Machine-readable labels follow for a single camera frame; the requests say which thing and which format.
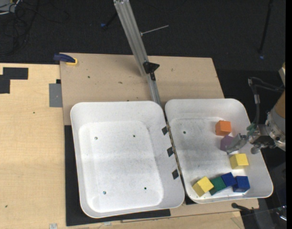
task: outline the green block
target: green block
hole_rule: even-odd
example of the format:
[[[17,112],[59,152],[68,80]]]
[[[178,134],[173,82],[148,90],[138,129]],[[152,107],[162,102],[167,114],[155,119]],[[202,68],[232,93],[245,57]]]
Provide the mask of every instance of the green block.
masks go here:
[[[221,177],[214,178],[210,181],[214,185],[214,188],[212,188],[209,191],[211,195],[214,195],[215,193],[217,193],[217,192],[219,192],[227,187]]]

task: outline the yellow block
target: yellow block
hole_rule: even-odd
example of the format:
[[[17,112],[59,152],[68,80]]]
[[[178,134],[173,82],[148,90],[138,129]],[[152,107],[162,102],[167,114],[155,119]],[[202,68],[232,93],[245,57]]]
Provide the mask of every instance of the yellow block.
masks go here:
[[[246,154],[234,154],[230,157],[230,162],[232,169],[242,169],[249,165]]]
[[[214,185],[207,177],[201,178],[198,182],[193,185],[193,189],[198,194],[198,196],[202,196],[206,192],[210,191]]]

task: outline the blue clamp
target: blue clamp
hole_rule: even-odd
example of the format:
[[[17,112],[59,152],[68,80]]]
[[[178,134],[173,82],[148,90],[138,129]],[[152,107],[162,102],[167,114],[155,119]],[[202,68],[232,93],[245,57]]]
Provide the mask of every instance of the blue clamp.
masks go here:
[[[56,61],[75,63],[75,59],[74,58],[72,58],[69,55],[62,54],[62,53],[60,53],[60,54],[55,53],[53,59],[56,60]]]

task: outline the blue block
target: blue block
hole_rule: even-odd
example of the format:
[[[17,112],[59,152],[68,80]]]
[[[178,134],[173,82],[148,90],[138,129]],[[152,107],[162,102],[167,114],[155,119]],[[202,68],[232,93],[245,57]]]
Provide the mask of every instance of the blue block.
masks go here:
[[[227,187],[231,187],[237,183],[231,172],[222,175],[221,178]]]
[[[244,193],[250,189],[250,184],[247,176],[235,177],[236,184],[233,185],[233,192]]]

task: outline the plastic tray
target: plastic tray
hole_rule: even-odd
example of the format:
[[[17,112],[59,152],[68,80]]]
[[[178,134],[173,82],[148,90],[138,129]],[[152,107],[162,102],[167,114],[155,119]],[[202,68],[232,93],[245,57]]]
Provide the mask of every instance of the plastic tray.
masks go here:
[[[162,108],[151,101],[71,110],[80,203],[93,218],[174,208],[184,188]]]
[[[250,125],[245,107],[235,99],[184,99],[170,100],[165,106],[170,131],[182,172],[186,194],[196,203],[210,203],[242,198],[266,198],[273,185],[261,152],[252,154],[247,143],[239,151],[227,155],[220,150],[222,136],[215,133],[219,120],[231,121],[232,133],[245,135]],[[229,157],[245,153],[249,166],[232,169]],[[192,188],[199,179],[209,179],[232,172],[234,176],[248,176],[250,189],[245,193],[226,188],[213,196],[210,192],[199,197]]]

